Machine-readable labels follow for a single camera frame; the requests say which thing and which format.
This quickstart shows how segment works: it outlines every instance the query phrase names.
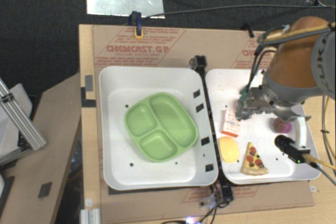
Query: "white tray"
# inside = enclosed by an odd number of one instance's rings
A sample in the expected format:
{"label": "white tray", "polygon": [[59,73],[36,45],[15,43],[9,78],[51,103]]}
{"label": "white tray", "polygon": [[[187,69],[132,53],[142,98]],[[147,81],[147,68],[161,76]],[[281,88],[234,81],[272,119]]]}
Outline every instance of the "white tray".
{"label": "white tray", "polygon": [[[107,67],[99,76],[103,172],[106,183],[117,190],[207,186],[218,176],[203,85],[200,76],[186,68]],[[194,92],[200,90],[194,98]],[[124,126],[126,105],[158,92],[175,96],[198,127],[198,141],[180,156],[162,163],[147,159]],[[204,108],[196,112],[200,104]],[[201,140],[209,137],[202,146]],[[206,167],[213,169],[206,172]]]}
{"label": "white tray", "polygon": [[[206,83],[217,138],[224,136],[221,134],[223,111],[226,109],[236,111],[239,91],[247,84],[249,74],[250,70],[235,69],[213,69],[208,72]],[[262,75],[258,74],[251,86],[257,87],[261,84],[261,80]],[[293,107],[293,111],[304,115],[301,105]],[[255,114],[249,120],[240,121],[239,136],[235,138],[239,149],[239,162],[229,164],[222,161],[223,172],[228,180],[241,185],[310,180],[320,175],[318,170],[307,164],[295,164],[275,146],[274,139],[278,135],[272,130],[272,123],[275,118],[276,116],[273,114],[263,113]],[[308,124],[307,131],[307,147],[311,148],[311,154],[317,157],[318,154]],[[295,139],[294,126],[287,136]],[[248,176],[240,172],[248,142],[252,142],[257,149],[264,165],[269,170],[268,174]]]}

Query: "pizza slice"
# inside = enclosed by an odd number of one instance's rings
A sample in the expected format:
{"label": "pizza slice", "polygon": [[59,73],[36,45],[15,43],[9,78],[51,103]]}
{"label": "pizza slice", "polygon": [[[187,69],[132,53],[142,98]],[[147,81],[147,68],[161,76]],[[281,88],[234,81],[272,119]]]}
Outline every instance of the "pizza slice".
{"label": "pizza slice", "polygon": [[264,166],[263,161],[256,148],[251,142],[248,142],[246,156],[241,171],[245,175],[259,176],[268,173],[268,169]]}

